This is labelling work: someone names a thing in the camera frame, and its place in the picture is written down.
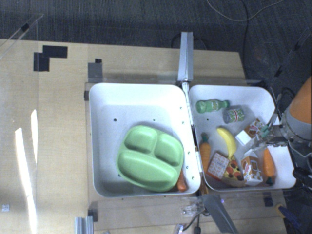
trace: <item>green divided plate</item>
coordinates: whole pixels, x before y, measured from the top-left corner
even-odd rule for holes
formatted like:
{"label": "green divided plate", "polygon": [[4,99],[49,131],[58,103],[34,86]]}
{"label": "green divided plate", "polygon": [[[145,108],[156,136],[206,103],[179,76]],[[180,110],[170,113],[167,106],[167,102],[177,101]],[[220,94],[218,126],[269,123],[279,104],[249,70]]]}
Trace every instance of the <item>green divided plate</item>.
{"label": "green divided plate", "polygon": [[154,192],[172,189],[184,159],[181,142],[147,126],[131,128],[117,155],[117,170],[125,180]]}

